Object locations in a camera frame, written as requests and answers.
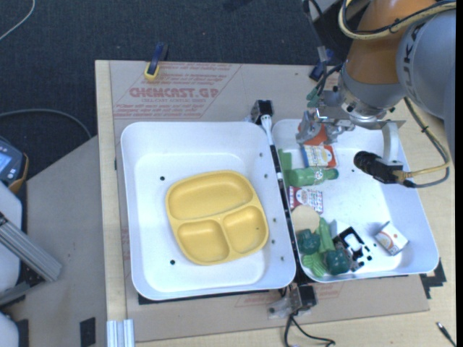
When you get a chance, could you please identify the green bottle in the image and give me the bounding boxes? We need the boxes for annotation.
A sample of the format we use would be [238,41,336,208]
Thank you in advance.
[287,166,340,188]

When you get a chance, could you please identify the light green pea pod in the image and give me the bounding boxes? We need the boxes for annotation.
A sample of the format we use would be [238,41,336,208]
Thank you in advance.
[301,252,327,278]

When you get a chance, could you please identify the black block with thin wires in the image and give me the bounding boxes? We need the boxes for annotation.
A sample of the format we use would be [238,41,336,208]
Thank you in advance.
[248,99,274,123]
[266,283,318,320]

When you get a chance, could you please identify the white and orange carton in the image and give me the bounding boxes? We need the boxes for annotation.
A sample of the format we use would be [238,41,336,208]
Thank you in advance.
[373,221,410,257]

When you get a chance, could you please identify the red and white packet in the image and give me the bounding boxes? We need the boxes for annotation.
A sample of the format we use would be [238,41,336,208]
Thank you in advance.
[287,186,324,214]

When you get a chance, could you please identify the pale yellow round biscuit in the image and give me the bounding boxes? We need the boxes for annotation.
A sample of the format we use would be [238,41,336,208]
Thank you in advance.
[292,205,318,231]

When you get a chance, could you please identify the brown cardboard board red print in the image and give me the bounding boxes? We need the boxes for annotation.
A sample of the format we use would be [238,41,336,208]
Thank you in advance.
[108,60,431,343]

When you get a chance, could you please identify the white plastic tray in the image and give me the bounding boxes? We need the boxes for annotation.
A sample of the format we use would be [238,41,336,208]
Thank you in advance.
[120,121,297,301]
[271,118,441,284]

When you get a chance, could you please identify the thin black and white rod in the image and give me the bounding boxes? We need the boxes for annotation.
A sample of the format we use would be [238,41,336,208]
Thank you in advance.
[260,115,303,288]

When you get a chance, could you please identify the red white and blue carton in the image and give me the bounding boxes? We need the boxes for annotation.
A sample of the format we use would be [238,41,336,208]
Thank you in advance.
[300,144,339,169]

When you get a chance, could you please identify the yellow divided plate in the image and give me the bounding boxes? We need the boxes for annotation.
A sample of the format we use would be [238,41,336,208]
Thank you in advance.
[165,170,270,266]

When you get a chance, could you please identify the dark green broccoli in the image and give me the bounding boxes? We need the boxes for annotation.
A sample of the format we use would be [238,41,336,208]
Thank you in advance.
[296,228,322,256]

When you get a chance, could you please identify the light green tall vegetable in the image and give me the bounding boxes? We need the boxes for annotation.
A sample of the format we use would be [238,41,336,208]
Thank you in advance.
[317,217,336,255]

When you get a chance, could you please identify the black cylinder on white bracket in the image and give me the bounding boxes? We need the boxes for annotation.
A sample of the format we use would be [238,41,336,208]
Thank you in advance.
[353,119,407,185]

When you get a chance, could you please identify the orange toy piece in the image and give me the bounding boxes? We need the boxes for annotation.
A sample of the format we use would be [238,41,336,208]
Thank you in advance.
[310,123,329,147]

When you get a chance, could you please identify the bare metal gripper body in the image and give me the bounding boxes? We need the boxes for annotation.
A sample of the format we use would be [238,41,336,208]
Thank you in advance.
[314,90,388,129]

